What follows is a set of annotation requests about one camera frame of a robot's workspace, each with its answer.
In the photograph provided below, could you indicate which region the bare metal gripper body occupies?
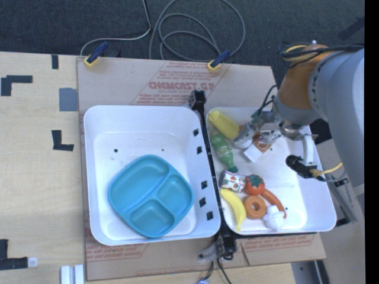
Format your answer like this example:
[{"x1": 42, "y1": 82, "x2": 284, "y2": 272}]
[{"x1": 250, "y1": 110, "x2": 318, "y2": 142}]

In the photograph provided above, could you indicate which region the white and orange carton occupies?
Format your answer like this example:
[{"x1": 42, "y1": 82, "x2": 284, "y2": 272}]
[{"x1": 243, "y1": 133, "x2": 274, "y2": 163}]

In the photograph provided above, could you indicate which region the yellow bottle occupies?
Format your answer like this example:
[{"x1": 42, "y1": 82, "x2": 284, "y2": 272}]
[{"x1": 208, "y1": 109, "x2": 240, "y2": 140}]

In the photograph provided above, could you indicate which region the green bottle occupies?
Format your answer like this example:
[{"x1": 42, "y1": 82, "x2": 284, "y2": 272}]
[{"x1": 210, "y1": 133, "x2": 239, "y2": 173}]

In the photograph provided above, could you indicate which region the thin black rod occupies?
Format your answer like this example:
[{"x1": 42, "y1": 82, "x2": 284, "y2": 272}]
[{"x1": 194, "y1": 98, "x2": 235, "y2": 250}]

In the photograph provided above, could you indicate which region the white can with red print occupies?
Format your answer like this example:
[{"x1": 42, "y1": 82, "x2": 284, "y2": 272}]
[{"x1": 219, "y1": 170, "x2": 247, "y2": 193}]

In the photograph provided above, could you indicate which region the orange tomato with green top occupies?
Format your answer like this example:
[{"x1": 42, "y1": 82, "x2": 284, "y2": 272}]
[{"x1": 244, "y1": 174, "x2": 266, "y2": 196}]

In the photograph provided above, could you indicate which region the orange carrot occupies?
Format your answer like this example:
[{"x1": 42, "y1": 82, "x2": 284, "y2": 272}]
[{"x1": 261, "y1": 188, "x2": 288, "y2": 220}]

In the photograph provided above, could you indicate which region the white plastic tray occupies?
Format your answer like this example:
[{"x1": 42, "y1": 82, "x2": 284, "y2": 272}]
[
  {"x1": 83, "y1": 105, "x2": 221, "y2": 246},
  {"x1": 205, "y1": 107, "x2": 338, "y2": 236}
]

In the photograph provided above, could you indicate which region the yellow banana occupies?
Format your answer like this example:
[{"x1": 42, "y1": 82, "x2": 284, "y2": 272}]
[{"x1": 219, "y1": 188, "x2": 248, "y2": 233}]

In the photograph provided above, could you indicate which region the orange doughnut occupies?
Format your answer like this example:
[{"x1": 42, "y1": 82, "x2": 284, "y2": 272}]
[{"x1": 243, "y1": 195, "x2": 268, "y2": 221}]

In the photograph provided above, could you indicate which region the white lumpy toy food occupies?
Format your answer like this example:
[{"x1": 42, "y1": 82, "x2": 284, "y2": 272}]
[{"x1": 262, "y1": 205, "x2": 285, "y2": 230}]

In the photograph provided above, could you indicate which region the blue divided plate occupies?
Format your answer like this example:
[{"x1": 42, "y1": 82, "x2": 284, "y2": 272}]
[{"x1": 107, "y1": 154, "x2": 195, "y2": 239}]

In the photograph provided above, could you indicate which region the brown cardboard board red print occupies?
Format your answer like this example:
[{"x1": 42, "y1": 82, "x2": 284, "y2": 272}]
[{"x1": 76, "y1": 56, "x2": 327, "y2": 281}]

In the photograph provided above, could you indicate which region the black cylinder on white bracket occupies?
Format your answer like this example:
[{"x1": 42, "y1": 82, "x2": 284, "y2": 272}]
[{"x1": 285, "y1": 134, "x2": 320, "y2": 179}]

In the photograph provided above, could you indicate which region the black block with thin wires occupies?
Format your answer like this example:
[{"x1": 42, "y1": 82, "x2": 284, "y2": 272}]
[
  {"x1": 218, "y1": 234, "x2": 238, "y2": 260},
  {"x1": 188, "y1": 89, "x2": 207, "y2": 111}
]

